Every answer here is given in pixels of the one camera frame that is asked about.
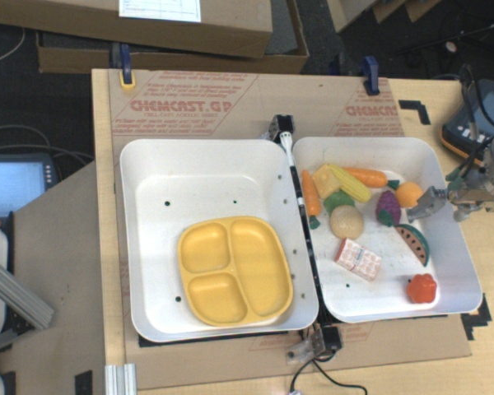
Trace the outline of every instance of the small box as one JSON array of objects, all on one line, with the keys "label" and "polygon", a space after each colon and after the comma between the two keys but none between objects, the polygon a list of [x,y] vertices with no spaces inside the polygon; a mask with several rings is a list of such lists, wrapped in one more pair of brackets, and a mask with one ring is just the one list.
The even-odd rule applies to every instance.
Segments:
[{"label": "small box", "polygon": [[335,262],[359,277],[373,281],[379,271],[381,257],[351,239],[344,239]]}]

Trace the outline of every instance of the white cable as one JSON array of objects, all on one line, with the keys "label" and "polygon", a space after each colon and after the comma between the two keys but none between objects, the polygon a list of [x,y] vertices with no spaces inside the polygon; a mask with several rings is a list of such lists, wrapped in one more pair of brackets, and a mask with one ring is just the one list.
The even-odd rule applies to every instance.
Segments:
[{"label": "white cable", "polygon": [[7,53],[5,53],[4,55],[0,56],[0,62],[4,59],[4,58],[7,58],[9,57],[11,54],[15,53],[15,51],[17,51],[21,46],[22,44],[24,44],[24,40],[26,39],[26,29],[25,28],[22,28],[22,37],[20,38],[20,41],[18,42],[17,45],[15,45],[15,48],[12,49],[11,51],[8,51]]}]

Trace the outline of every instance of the screen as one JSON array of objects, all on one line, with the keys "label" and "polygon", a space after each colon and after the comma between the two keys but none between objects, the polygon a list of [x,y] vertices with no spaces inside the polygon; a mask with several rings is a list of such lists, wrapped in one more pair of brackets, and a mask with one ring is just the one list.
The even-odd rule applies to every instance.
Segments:
[{"label": "screen", "polygon": [[17,211],[45,191],[41,162],[0,162],[0,218]]}]

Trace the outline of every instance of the black floor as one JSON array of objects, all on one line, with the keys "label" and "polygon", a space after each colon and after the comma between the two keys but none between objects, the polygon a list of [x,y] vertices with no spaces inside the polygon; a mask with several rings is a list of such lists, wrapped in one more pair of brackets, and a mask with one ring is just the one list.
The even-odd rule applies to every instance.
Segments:
[{"label": "black floor", "polygon": [[[335,61],[338,74],[359,75],[361,60],[372,55],[383,77],[444,79],[468,63],[476,78],[494,80],[494,28],[485,30],[494,24],[494,0],[444,0],[415,23],[403,8],[380,25],[369,11],[340,34],[333,28],[326,0],[296,2],[310,51],[302,74],[328,74],[329,64]],[[444,51],[441,44],[396,54],[406,47],[475,30],[485,31],[456,40],[458,51],[454,55]],[[0,127],[33,127],[45,134],[52,146],[93,154],[90,77],[39,73],[34,31],[25,33],[20,48],[0,61]],[[21,28],[0,25],[0,56],[13,49],[21,37]],[[44,141],[25,129],[0,129],[0,146],[20,144],[42,145]],[[27,146],[11,149],[30,150]],[[60,156],[56,163],[64,178],[82,166],[69,155]]]}]

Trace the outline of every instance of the white plastic tray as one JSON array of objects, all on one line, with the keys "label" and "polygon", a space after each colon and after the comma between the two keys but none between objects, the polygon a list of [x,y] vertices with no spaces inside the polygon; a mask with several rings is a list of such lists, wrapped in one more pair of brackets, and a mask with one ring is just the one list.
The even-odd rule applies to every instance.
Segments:
[{"label": "white plastic tray", "polygon": [[[133,324],[153,342],[307,328],[319,303],[287,157],[263,140],[130,142],[120,156]],[[227,216],[257,216],[277,232],[294,295],[270,321],[201,322],[187,303],[177,243],[184,229]]]},{"label": "white plastic tray", "polygon": [[[296,167],[313,173],[324,163],[384,171],[389,179],[412,180],[423,189],[446,188],[435,152],[410,137],[307,137],[293,148]],[[357,203],[365,218],[364,233],[357,239],[382,256],[374,281],[364,280],[334,262],[340,240],[329,229],[325,210],[321,226],[311,231],[324,302],[339,320],[358,323],[392,318],[458,314],[475,310],[482,290],[459,224],[449,204],[435,215],[414,221],[428,240],[430,260],[423,267],[393,228],[375,219],[380,193],[373,191],[367,204]],[[403,210],[401,223],[408,224]],[[414,304],[406,294],[408,279],[430,273],[437,281],[437,296],[430,304]]]}]

